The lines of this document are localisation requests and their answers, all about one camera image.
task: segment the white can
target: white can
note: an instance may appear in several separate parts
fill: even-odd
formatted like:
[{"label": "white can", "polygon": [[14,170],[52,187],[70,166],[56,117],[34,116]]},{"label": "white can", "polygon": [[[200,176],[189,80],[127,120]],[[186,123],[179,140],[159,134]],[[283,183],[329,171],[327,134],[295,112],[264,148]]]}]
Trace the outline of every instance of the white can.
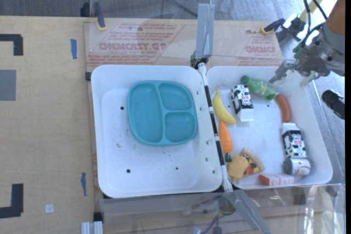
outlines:
[{"label": "white can", "polygon": [[305,158],[286,158],[283,165],[284,173],[288,175],[308,175],[311,172],[311,164]]}]

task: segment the green bottle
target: green bottle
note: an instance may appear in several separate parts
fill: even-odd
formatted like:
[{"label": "green bottle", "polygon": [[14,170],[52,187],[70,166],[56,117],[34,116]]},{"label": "green bottle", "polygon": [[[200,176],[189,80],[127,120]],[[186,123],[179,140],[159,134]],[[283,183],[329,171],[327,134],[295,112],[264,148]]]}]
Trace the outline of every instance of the green bottle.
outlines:
[{"label": "green bottle", "polygon": [[276,90],[268,86],[266,83],[257,79],[250,79],[246,75],[241,77],[241,83],[247,85],[250,90],[260,96],[265,97],[267,100],[273,100],[276,96]]}]

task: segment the gray square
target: gray square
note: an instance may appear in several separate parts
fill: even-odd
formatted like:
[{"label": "gray square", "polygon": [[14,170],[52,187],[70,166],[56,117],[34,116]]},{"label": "gray square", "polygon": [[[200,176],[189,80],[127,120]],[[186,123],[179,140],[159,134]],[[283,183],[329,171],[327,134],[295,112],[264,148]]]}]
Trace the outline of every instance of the gray square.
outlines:
[{"label": "gray square", "polygon": [[16,71],[0,70],[0,101],[16,100]]}]

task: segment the blue plate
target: blue plate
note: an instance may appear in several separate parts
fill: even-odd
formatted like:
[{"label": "blue plate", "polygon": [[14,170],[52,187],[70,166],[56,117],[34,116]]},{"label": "blue plate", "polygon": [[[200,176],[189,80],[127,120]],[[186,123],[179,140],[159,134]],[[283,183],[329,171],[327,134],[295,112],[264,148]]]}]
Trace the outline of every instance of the blue plate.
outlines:
[{"label": "blue plate", "polygon": [[134,137],[148,145],[176,145],[197,131],[193,97],[181,84],[142,81],[128,92],[128,120]]}]

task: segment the toy banana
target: toy banana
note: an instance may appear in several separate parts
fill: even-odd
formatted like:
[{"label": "toy banana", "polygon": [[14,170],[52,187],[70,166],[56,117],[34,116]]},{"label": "toy banana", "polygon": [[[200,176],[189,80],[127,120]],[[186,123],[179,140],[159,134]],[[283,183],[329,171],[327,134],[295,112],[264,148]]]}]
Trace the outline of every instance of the toy banana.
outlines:
[{"label": "toy banana", "polygon": [[220,90],[217,89],[216,95],[212,99],[212,106],[214,112],[219,117],[219,119],[223,120],[227,124],[235,124],[236,120],[233,115],[229,113],[229,111],[224,107],[222,98],[220,97]]}]

